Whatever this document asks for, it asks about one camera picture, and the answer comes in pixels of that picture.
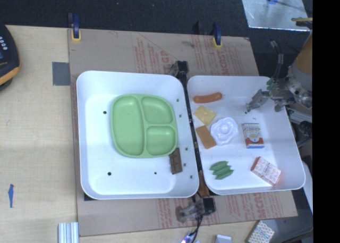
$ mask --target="white plastic container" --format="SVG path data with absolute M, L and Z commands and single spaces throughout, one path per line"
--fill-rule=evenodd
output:
M 76 82 L 80 173 L 84 192 L 94 199 L 190 197 L 199 178 L 183 86 L 158 74 L 87 71 Z M 172 174 L 169 156 L 130 158 L 113 145 L 109 110 L 125 94 L 148 94 L 173 107 L 183 172 Z
M 247 112 L 246 103 L 258 89 L 266 89 L 266 77 L 195 76 L 188 81 L 191 113 L 204 105 L 216 112 L 208 126 L 231 117 L 239 134 L 224 146 L 205 149 L 198 138 L 203 174 L 208 188 L 218 195 L 299 189 L 305 173 L 291 124 L 283 110 L 275 112 L 274 102 Z M 84 192 L 94 199 L 190 197 L 199 186 L 196 157 L 183 86 L 175 77 L 160 74 L 87 71 L 76 82 L 78 101 L 80 173 Z M 196 95 L 221 92 L 216 102 L 197 104 Z M 114 147 L 109 110 L 112 101 L 126 94 L 148 94 L 166 99 L 173 107 L 183 172 L 172 174 L 168 156 L 130 158 Z M 203 125 L 193 115 L 195 128 Z M 259 123 L 265 143 L 261 149 L 247 149 L 242 124 Z M 282 170 L 275 186 L 251 172 L 258 156 Z M 228 161 L 234 172 L 216 180 L 209 170 L 218 161 Z
M 303 187 L 305 172 L 296 145 L 293 130 L 285 110 L 275 112 L 275 103 L 269 99 L 263 106 L 247 112 L 246 103 L 259 90 L 266 90 L 267 77 L 234 76 L 194 76 L 188 81 L 188 94 L 192 113 L 200 106 L 216 112 L 208 129 L 216 121 L 231 117 L 238 125 L 239 134 L 227 145 L 205 149 L 199 137 L 198 146 L 201 154 L 203 174 L 209 189 L 218 195 L 244 194 L 278 190 L 293 190 Z M 209 95 L 216 92 L 223 94 L 222 99 L 198 104 L 194 96 Z M 195 128 L 203 123 L 195 119 Z M 246 148 L 242 133 L 242 124 L 258 123 L 265 143 L 264 148 Z M 258 156 L 281 169 L 281 175 L 275 186 L 271 186 L 250 169 Z M 216 162 L 228 161 L 234 170 L 229 177 L 216 180 L 209 168 Z

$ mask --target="toy sausage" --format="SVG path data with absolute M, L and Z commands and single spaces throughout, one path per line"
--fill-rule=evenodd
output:
M 209 102 L 220 100 L 221 98 L 222 98 L 222 94 L 220 92 L 217 92 L 211 95 L 194 96 L 193 101 L 196 103 L 209 103 Z

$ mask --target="handheld device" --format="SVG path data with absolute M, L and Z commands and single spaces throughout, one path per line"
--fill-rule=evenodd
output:
M 12 82 L 20 68 L 21 62 L 13 37 L 0 22 L 0 91 Z

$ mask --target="green divided plate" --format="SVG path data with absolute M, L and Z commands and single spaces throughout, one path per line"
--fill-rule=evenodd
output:
M 115 98 L 110 113 L 116 149 L 124 156 L 153 158 L 177 147 L 177 124 L 171 104 L 152 95 L 129 94 Z

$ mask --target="black carpet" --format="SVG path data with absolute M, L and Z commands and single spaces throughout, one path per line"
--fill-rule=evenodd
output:
M 312 17 L 313 0 L 302 2 L 307 16 Z M 259 73 L 268 77 L 277 63 L 270 41 L 282 47 L 285 75 L 309 35 L 249 28 L 242 0 L 0 0 L 0 21 L 4 24 L 68 27 L 69 12 L 78 13 L 80 28 L 88 29 L 191 33 L 192 26 L 201 21 L 210 33 L 216 22 L 222 36 L 250 38 Z

